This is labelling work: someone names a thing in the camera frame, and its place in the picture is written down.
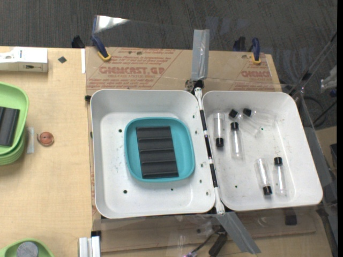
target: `black cap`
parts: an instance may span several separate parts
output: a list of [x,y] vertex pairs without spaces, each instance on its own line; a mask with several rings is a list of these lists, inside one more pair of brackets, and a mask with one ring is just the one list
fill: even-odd
[[281,157],[275,157],[274,158],[274,165],[282,165],[282,158]]
[[215,140],[215,145],[219,148],[223,147],[224,146],[224,139],[223,138],[217,138]]
[[238,111],[232,109],[232,110],[230,111],[230,113],[229,113],[229,117],[232,118],[232,119],[235,119],[236,116],[237,116],[237,114],[238,114]]
[[246,116],[250,117],[250,116],[251,116],[251,109],[243,109],[243,113],[244,113]]
[[273,194],[272,188],[270,186],[264,186],[263,187],[263,193],[266,196]]
[[232,131],[237,131],[239,130],[238,123],[237,122],[232,122],[231,123],[231,130]]

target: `teal tray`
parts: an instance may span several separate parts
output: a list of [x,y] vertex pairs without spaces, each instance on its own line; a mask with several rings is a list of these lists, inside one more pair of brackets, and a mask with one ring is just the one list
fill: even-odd
[[[145,179],[141,174],[136,127],[170,126],[178,177]],[[171,182],[188,178],[194,171],[195,159],[191,136],[185,124],[176,118],[145,117],[132,120],[124,132],[126,162],[132,176],[142,182]]]

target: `bottle cap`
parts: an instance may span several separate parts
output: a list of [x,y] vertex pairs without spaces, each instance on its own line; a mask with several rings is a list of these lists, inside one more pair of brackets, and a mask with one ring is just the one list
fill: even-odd
[[216,138],[215,145],[219,148],[224,146],[224,139],[223,138]]
[[263,193],[266,196],[273,194],[272,188],[270,186],[264,186],[263,187]]
[[275,157],[274,158],[274,165],[282,165],[282,158],[281,157]]
[[231,130],[232,131],[237,131],[239,130],[238,123],[237,122],[232,122],[231,123]]
[[232,119],[235,119],[237,115],[238,115],[238,111],[236,111],[234,109],[232,109],[229,113],[229,117]]
[[33,242],[24,242],[17,249],[17,257],[38,257],[38,247]]
[[250,116],[251,116],[251,109],[243,109],[243,113],[244,113],[246,116],[250,117]]

